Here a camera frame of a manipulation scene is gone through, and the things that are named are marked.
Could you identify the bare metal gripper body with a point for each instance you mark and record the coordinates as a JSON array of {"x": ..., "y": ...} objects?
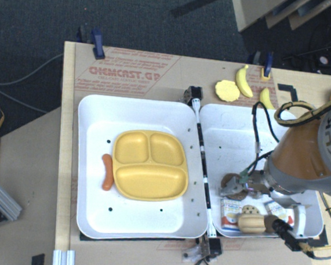
[{"x": 258, "y": 184}]

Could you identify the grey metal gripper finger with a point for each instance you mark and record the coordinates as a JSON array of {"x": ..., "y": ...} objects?
[
  {"x": 228, "y": 191},
  {"x": 237, "y": 183}
]

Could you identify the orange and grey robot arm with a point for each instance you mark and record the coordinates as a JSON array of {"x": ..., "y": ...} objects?
[{"x": 303, "y": 151}]

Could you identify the white and orange carton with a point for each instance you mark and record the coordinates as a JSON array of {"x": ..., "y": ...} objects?
[{"x": 228, "y": 215}]

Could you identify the chocolate chip cookie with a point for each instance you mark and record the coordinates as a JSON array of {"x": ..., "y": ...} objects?
[{"x": 249, "y": 210}]

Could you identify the white and yellow packet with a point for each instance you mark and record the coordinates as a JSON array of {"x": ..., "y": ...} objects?
[{"x": 276, "y": 210}]

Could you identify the tan bread roll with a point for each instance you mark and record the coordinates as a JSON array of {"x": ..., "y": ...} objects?
[{"x": 251, "y": 223}]

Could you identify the thin black and white rod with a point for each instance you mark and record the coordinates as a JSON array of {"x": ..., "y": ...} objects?
[{"x": 202, "y": 150}]

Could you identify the white plastic tray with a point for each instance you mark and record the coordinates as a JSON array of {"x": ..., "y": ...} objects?
[
  {"x": 133, "y": 222},
  {"x": 229, "y": 135}
]

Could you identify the yellow divided plate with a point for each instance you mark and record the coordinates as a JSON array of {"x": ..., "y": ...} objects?
[{"x": 150, "y": 168}]

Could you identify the yellow banana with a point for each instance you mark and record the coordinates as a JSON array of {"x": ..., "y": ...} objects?
[
  {"x": 243, "y": 82},
  {"x": 266, "y": 99}
]

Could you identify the yellow round biscuit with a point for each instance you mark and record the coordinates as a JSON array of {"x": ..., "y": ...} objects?
[{"x": 227, "y": 90}]

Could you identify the orange sausage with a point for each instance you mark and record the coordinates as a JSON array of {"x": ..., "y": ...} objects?
[{"x": 107, "y": 173}]

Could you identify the brown cardboard board red print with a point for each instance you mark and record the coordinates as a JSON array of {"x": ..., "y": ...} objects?
[{"x": 148, "y": 69}]

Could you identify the black cylinder on white bracket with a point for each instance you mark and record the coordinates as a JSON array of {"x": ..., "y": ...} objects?
[{"x": 298, "y": 220}]

